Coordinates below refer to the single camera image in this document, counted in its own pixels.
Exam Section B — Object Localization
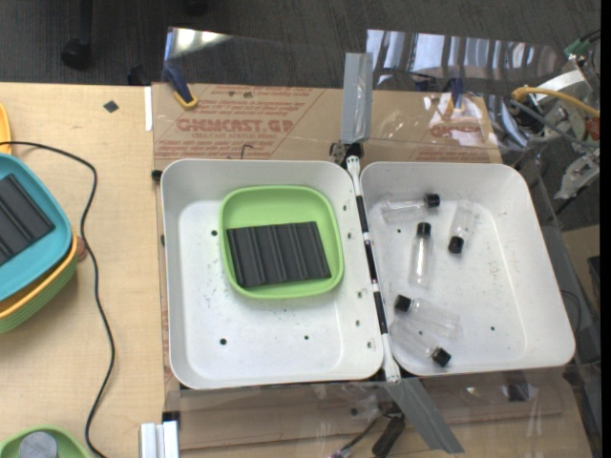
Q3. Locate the white plastic tray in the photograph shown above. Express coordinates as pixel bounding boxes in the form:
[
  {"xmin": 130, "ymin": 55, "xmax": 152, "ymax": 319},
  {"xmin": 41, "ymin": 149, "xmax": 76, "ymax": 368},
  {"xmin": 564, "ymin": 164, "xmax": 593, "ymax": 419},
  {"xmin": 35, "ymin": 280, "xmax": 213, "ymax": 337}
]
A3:
[
  {"xmin": 358, "ymin": 161, "xmax": 577, "ymax": 378},
  {"xmin": 159, "ymin": 158, "xmax": 387, "ymax": 391}
]

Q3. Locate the brown cardboard board red print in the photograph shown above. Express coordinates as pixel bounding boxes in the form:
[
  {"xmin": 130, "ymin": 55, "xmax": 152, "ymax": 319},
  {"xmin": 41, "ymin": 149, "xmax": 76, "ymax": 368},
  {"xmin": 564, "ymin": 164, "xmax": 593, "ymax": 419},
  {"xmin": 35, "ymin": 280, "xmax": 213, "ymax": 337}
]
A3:
[{"xmin": 151, "ymin": 82, "xmax": 565, "ymax": 450}]

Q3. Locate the black ribbed block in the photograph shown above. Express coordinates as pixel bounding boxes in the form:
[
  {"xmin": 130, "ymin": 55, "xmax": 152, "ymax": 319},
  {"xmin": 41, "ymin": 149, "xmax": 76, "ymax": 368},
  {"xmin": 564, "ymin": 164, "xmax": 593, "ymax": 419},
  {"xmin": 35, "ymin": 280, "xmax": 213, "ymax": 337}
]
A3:
[
  {"xmin": 224, "ymin": 220, "xmax": 333, "ymax": 290},
  {"xmin": 0, "ymin": 173, "xmax": 56, "ymax": 267}
]

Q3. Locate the yellow plate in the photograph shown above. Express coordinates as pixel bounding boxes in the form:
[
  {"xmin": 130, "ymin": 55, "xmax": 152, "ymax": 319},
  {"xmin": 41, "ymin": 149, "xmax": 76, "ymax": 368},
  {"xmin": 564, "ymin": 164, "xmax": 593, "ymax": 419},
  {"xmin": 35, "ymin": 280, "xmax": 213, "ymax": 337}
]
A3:
[{"xmin": 0, "ymin": 102, "xmax": 12, "ymax": 156}]

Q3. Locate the clear bottle with black cap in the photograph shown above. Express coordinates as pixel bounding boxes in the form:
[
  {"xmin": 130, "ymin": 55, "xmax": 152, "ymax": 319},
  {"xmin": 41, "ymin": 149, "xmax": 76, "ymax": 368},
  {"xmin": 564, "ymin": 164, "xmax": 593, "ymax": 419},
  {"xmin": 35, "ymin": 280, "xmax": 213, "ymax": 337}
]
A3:
[
  {"xmin": 381, "ymin": 193, "xmax": 442, "ymax": 224},
  {"xmin": 393, "ymin": 294, "xmax": 463, "ymax": 341},
  {"xmin": 447, "ymin": 202, "xmax": 480, "ymax": 256},
  {"xmin": 408, "ymin": 221, "xmax": 435, "ymax": 289},
  {"xmin": 389, "ymin": 319, "xmax": 453, "ymax": 368}
]

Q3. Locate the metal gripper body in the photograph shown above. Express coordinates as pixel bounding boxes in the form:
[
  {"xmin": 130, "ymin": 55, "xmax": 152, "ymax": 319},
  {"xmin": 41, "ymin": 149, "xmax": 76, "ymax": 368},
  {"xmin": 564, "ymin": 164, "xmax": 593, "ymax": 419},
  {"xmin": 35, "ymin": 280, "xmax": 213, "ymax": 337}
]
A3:
[{"xmin": 553, "ymin": 52, "xmax": 601, "ymax": 155}]

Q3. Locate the green plate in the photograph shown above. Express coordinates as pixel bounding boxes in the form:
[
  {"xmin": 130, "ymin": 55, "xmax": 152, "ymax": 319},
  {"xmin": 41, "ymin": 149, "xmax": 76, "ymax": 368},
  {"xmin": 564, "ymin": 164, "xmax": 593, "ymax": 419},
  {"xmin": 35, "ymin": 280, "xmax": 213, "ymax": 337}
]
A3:
[
  {"xmin": 0, "ymin": 425, "xmax": 93, "ymax": 458},
  {"xmin": 0, "ymin": 254, "xmax": 79, "ymax": 336},
  {"xmin": 218, "ymin": 184, "xmax": 346, "ymax": 301}
]

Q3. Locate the black office chair base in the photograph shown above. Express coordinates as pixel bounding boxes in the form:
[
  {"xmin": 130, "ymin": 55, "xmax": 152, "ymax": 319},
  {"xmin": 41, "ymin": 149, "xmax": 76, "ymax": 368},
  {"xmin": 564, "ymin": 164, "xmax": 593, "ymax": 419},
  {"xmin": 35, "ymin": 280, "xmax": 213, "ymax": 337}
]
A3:
[{"xmin": 60, "ymin": 0, "xmax": 212, "ymax": 72}]

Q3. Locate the blue plate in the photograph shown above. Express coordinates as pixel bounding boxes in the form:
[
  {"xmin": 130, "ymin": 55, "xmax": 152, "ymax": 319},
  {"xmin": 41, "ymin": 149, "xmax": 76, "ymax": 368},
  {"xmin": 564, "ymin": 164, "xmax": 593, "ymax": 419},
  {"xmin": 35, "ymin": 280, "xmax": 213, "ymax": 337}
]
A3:
[{"xmin": 0, "ymin": 152, "xmax": 74, "ymax": 303}]

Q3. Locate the grey metal cylinder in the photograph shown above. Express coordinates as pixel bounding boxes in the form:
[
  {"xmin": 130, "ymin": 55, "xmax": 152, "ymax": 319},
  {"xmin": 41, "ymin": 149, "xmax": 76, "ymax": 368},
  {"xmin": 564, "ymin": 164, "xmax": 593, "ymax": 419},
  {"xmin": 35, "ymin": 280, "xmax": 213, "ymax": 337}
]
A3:
[{"xmin": 17, "ymin": 430, "xmax": 60, "ymax": 458}]

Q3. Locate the orange plate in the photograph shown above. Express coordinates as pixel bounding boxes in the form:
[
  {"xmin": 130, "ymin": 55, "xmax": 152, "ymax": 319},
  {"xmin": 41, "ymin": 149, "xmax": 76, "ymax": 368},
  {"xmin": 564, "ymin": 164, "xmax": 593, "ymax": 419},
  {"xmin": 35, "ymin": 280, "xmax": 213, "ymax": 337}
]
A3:
[{"xmin": 0, "ymin": 229, "xmax": 79, "ymax": 322}]

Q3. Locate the thin black and white rod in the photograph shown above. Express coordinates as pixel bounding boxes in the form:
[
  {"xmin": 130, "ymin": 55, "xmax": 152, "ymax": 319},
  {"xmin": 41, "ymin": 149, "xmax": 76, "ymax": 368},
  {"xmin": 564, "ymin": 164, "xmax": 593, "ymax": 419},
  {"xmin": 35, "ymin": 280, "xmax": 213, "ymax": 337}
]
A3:
[{"xmin": 345, "ymin": 156, "xmax": 402, "ymax": 385}]

